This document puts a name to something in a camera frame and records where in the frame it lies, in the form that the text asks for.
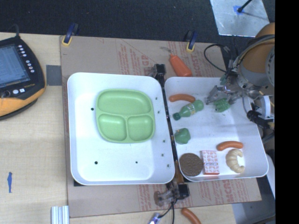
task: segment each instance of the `blue clamp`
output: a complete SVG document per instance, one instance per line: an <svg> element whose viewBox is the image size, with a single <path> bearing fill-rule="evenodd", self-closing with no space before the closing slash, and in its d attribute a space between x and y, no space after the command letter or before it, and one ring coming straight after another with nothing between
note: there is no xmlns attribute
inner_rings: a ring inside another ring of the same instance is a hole
<svg viewBox="0 0 299 224"><path fill-rule="evenodd" d="M188 33L186 34L185 39L186 39L186 41L188 41L187 47L186 47L187 52L194 51L194 45L195 45L197 35L198 34L196 31L193 31L193 32L188 31Z"/></svg>
<svg viewBox="0 0 299 224"><path fill-rule="evenodd" d="M69 26L69 29L67 30L66 35L64 35L63 39L62 39L62 44L64 46L69 46L72 40L72 36L73 35L78 35L79 33L79 25L72 22L71 25Z"/></svg>

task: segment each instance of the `cardboard sheet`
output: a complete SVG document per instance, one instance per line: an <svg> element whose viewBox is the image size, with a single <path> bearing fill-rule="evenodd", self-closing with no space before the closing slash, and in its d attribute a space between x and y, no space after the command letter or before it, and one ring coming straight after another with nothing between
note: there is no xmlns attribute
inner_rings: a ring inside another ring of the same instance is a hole
<svg viewBox="0 0 299 224"><path fill-rule="evenodd" d="M76 72L97 72L123 75L148 75L154 64L165 64L165 78L175 76L169 63L170 53L178 55L195 77L221 77L205 58L210 45L196 43L192 53L186 42L145 41L115 38L74 36L69 47L60 45L64 103L64 134L66 148L67 189L70 217L86 217L139 211L164 210L154 202L154 193L167 190L164 184L82 186L74 182L70 171L67 79ZM224 69L221 50L212 47L208 59ZM260 201L256 178L189 182L190 196L177 202L176 208L209 206Z"/></svg>

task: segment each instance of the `wooden table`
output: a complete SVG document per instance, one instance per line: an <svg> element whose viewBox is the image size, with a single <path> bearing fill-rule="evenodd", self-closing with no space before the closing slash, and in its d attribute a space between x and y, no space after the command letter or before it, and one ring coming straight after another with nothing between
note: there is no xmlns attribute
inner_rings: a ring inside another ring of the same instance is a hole
<svg viewBox="0 0 299 224"><path fill-rule="evenodd" d="M0 40L14 33L0 33ZM20 34L39 60L61 65L58 35ZM50 224L52 206L68 205L62 86L47 86L26 111L0 121L0 223ZM7 178L12 173L9 192ZM190 208L202 224L235 224L231 204ZM71 218L71 224L141 224L154 212ZM160 221L169 224L170 211ZM190 223L175 209L175 223Z"/></svg>

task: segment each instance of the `toy sausage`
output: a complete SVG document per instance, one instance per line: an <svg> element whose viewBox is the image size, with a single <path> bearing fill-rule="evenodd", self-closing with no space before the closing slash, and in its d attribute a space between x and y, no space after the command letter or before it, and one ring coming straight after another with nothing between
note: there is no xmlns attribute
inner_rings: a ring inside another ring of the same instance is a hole
<svg viewBox="0 0 299 224"><path fill-rule="evenodd" d="M187 95L187 94L176 94L176 95L172 95L169 97L170 102L175 102L178 100L185 100L190 103L193 103L195 101L195 97L193 97L192 95Z"/></svg>
<svg viewBox="0 0 299 224"><path fill-rule="evenodd" d="M233 148L243 148L243 143L238 141L225 141L217 145L217 150L222 151L226 148L233 147Z"/></svg>
<svg viewBox="0 0 299 224"><path fill-rule="evenodd" d="M201 224L200 220L195 216L193 212L191 212L186 207L182 208L181 213L188 218L192 224Z"/></svg>

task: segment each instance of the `black carpet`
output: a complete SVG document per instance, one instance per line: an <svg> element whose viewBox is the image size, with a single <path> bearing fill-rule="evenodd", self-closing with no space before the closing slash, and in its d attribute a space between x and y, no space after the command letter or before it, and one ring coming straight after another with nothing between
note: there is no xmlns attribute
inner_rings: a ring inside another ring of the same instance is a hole
<svg viewBox="0 0 299 224"><path fill-rule="evenodd" d="M275 22L275 0L262 1ZM64 35L74 22L81 36L182 41L196 30L196 42L240 51L250 39L219 35L210 0L0 0L0 16L0 32L16 23L20 33Z"/></svg>

